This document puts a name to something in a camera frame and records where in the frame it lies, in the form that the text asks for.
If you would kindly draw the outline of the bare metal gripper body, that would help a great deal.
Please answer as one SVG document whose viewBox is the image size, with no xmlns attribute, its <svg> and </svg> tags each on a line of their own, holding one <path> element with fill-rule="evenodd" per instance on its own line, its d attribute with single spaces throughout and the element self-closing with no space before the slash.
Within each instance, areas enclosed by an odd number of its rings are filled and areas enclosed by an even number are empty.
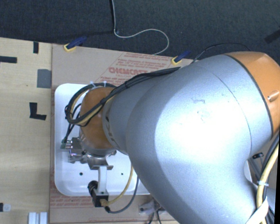
<svg viewBox="0 0 280 224">
<path fill-rule="evenodd" d="M 79 138 L 72 138 L 67 141 L 67 150 L 70 163 L 88 164 L 90 170 L 98 170 L 100 166 L 106 167 L 107 170 L 113 169 L 113 166 L 108 164 L 107 158 L 116 154 L 114 148 L 95 149 L 87 146 Z"/>
</svg>

